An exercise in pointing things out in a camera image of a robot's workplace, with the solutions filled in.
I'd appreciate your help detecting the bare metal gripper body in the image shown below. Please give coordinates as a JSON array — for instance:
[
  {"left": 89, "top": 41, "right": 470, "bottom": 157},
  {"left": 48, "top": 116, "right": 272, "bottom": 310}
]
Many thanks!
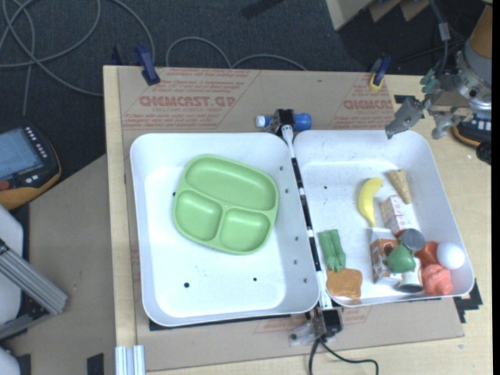
[{"left": 423, "top": 75, "right": 492, "bottom": 113}]

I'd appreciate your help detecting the tan ice cream cone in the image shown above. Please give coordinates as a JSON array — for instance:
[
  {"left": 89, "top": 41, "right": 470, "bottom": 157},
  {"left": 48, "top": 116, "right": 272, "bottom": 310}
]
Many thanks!
[{"left": 387, "top": 169, "right": 413, "bottom": 206}]

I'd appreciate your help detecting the yellow banana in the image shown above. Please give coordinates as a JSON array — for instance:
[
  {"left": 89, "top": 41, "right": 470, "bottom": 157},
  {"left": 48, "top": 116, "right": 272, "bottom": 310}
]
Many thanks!
[{"left": 356, "top": 177, "right": 385, "bottom": 228}]

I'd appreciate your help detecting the white carton with red print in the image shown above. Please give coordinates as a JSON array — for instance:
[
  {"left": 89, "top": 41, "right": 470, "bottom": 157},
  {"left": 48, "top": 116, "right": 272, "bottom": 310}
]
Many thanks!
[{"left": 378, "top": 194, "right": 418, "bottom": 238}]

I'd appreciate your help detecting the blue bottle with white cap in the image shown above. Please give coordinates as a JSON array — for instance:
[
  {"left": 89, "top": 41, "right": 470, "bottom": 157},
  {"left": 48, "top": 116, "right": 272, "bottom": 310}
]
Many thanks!
[{"left": 255, "top": 112, "right": 313, "bottom": 133}]

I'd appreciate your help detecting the white plastic tray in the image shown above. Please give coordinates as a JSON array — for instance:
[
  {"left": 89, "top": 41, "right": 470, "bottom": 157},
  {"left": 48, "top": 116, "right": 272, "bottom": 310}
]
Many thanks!
[
  {"left": 291, "top": 128, "right": 476, "bottom": 309},
  {"left": 129, "top": 131, "right": 323, "bottom": 328}
]

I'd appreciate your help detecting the red can with grey lid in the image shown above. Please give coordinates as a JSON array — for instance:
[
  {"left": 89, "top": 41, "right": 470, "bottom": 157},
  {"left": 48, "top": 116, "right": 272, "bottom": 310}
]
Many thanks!
[{"left": 395, "top": 227, "right": 427, "bottom": 254}]

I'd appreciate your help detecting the thin black and white rod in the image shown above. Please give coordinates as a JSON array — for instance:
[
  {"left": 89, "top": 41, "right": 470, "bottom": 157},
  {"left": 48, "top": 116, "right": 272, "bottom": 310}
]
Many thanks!
[{"left": 280, "top": 124, "right": 334, "bottom": 310}]

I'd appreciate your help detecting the white egg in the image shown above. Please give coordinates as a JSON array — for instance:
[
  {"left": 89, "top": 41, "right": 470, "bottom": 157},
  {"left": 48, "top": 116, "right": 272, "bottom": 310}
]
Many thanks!
[{"left": 434, "top": 241, "right": 467, "bottom": 271}]

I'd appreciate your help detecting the green pepper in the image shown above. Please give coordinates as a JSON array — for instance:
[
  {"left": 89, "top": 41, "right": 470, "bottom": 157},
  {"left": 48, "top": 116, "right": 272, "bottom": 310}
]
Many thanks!
[{"left": 385, "top": 244, "right": 418, "bottom": 277}]

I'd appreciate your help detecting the orange and white carton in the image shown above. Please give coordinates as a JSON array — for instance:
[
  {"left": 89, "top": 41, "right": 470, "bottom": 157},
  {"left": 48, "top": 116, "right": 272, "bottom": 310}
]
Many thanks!
[{"left": 368, "top": 227, "right": 404, "bottom": 286}]

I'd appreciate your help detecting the green asparagus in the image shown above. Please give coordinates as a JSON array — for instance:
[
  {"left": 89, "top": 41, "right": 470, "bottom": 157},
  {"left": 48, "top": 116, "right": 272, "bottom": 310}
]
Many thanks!
[{"left": 317, "top": 228, "right": 347, "bottom": 273}]

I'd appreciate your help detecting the pink lumpy toy food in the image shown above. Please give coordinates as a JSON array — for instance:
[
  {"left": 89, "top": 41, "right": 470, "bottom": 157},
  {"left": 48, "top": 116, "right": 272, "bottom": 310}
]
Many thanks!
[{"left": 420, "top": 262, "right": 455, "bottom": 297}]

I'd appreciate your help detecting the white cup with dark base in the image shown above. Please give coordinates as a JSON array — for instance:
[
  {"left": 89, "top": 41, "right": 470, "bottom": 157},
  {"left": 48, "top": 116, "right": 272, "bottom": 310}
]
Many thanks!
[{"left": 393, "top": 269, "right": 425, "bottom": 294}]

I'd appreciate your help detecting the brown cardboard board, red print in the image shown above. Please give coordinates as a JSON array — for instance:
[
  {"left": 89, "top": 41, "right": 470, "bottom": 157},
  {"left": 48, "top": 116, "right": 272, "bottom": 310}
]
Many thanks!
[{"left": 116, "top": 66, "right": 466, "bottom": 373}]

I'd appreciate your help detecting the orange flat toy food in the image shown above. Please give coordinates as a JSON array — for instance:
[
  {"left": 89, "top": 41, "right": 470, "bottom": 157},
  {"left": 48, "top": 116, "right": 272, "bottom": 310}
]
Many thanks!
[{"left": 325, "top": 267, "right": 364, "bottom": 302}]

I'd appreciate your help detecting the green divided plate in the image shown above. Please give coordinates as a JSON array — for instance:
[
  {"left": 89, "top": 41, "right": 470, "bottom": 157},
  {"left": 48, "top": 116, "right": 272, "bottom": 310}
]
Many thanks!
[{"left": 171, "top": 153, "right": 280, "bottom": 257}]

